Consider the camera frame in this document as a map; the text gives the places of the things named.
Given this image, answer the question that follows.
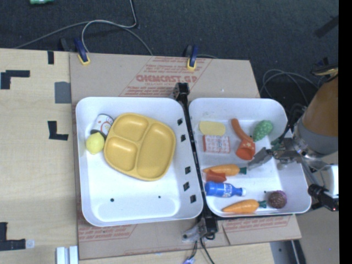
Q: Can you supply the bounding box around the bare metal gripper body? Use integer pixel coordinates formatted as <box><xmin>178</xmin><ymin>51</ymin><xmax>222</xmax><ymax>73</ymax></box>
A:
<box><xmin>271</xmin><ymin>137</ymin><xmax>328</xmax><ymax>171</ymax></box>

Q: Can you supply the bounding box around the blue bottle white cap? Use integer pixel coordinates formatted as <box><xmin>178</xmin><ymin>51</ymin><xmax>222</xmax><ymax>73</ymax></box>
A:
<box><xmin>203</xmin><ymin>181</ymin><xmax>247</xmax><ymax>199</ymax></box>

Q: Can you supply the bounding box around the thin black rod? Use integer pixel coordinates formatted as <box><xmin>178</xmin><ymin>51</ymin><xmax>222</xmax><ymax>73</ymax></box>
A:
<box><xmin>180</xmin><ymin>96</ymin><xmax>211</xmax><ymax>219</ymax></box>

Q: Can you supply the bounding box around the orange red wedge piece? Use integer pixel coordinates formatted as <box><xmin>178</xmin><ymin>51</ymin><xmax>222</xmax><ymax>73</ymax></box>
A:
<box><xmin>205</xmin><ymin>169</ymin><xmax>227</xmax><ymax>184</ymax></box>

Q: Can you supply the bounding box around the white plastic tray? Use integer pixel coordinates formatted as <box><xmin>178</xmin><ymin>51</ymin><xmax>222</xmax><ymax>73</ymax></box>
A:
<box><xmin>75</xmin><ymin>96</ymin><xmax>205</xmax><ymax>227</ymax></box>
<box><xmin>188</xmin><ymin>97</ymin><xmax>312</xmax><ymax>218</ymax></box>

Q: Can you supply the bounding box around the black block with thin wires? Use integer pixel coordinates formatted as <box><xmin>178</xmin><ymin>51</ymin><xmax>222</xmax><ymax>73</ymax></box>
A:
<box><xmin>169</xmin><ymin>82</ymin><xmax>191</xmax><ymax>102</ymax></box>
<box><xmin>181</xmin><ymin>215</ymin><xmax>219</xmax><ymax>243</ymax></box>

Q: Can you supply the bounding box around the yellow lemon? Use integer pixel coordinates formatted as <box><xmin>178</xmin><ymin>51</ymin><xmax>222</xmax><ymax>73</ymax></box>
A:
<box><xmin>85</xmin><ymin>132</ymin><xmax>106</xmax><ymax>156</ymax></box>

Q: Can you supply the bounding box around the yellow divided plate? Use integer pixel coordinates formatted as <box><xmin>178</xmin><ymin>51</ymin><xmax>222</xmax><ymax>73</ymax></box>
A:
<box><xmin>103</xmin><ymin>112</ymin><xmax>177</xmax><ymax>182</ymax></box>

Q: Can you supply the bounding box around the brown cardboard board red print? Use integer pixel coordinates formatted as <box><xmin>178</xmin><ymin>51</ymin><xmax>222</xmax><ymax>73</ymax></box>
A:
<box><xmin>69</xmin><ymin>52</ymin><xmax>303</xmax><ymax>260</ymax></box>

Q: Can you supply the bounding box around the orange sausage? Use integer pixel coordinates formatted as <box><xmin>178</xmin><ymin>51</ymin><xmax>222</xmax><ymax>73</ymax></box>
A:
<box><xmin>230</xmin><ymin>118</ymin><xmax>252</xmax><ymax>144</ymax></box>

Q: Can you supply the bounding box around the orange carrot green top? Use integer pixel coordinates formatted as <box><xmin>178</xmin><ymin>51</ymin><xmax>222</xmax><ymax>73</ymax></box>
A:
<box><xmin>202</xmin><ymin>163</ymin><xmax>248</xmax><ymax>177</ymax></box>
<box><xmin>222</xmin><ymin>199</ymin><xmax>267</xmax><ymax>214</ymax></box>

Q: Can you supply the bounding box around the orange cup with stars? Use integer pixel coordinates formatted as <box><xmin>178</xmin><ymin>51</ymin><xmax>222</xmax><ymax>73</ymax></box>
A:
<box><xmin>235</xmin><ymin>136</ymin><xmax>256</xmax><ymax>161</ymax></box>

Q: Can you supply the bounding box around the white can red print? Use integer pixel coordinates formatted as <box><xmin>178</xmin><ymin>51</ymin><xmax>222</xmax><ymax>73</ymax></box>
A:
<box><xmin>90</xmin><ymin>113</ymin><xmax>114</xmax><ymax>138</ymax></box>

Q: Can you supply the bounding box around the black cylinder on white bracket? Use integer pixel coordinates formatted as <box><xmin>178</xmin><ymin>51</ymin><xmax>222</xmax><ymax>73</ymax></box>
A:
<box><xmin>307</xmin><ymin>163</ymin><xmax>339</xmax><ymax>212</ymax></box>

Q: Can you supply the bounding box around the brown and purple ball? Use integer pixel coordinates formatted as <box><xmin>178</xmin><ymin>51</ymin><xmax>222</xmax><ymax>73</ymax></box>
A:
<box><xmin>267</xmin><ymin>190</ymin><xmax>288</xmax><ymax>210</ymax></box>

